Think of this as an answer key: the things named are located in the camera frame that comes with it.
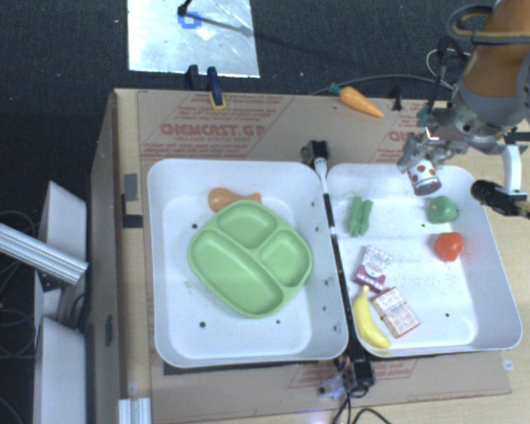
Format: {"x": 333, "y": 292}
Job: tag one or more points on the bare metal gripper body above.
{"x": 466, "y": 133}

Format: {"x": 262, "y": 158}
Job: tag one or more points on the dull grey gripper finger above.
{"x": 410, "y": 153}
{"x": 440, "y": 157}

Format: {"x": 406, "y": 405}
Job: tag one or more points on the white can with red tomatoes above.
{"x": 425, "y": 179}

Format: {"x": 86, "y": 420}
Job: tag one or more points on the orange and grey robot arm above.
{"x": 503, "y": 47}

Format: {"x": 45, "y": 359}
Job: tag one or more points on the green bell pepper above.
{"x": 441, "y": 210}

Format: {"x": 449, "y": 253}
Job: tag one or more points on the orange carrot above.
{"x": 360, "y": 101}

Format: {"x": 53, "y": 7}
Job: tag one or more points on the green asparagus bundle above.
{"x": 358, "y": 217}

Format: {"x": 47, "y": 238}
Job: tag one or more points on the thin black and white rod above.
{"x": 335, "y": 245}

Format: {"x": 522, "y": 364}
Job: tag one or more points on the purple and white carton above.
{"x": 372, "y": 268}

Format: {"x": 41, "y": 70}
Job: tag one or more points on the white plastic tray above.
{"x": 247, "y": 338}
{"x": 424, "y": 307}

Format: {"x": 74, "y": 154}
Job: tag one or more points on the orange patterned carton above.
{"x": 395, "y": 312}

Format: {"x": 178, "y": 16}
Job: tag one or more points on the yellow banana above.
{"x": 367, "y": 323}

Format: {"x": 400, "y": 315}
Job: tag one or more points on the brown cardboard board, red print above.
{"x": 229, "y": 122}

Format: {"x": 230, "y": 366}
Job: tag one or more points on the orange chicken drumstick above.
{"x": 223, "y": 198}

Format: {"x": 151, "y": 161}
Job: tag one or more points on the green divided plate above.
{"x": 243, "y": 263}

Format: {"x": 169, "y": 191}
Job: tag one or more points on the black cylinder on white bracket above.
{"x": 494, "y": 194}

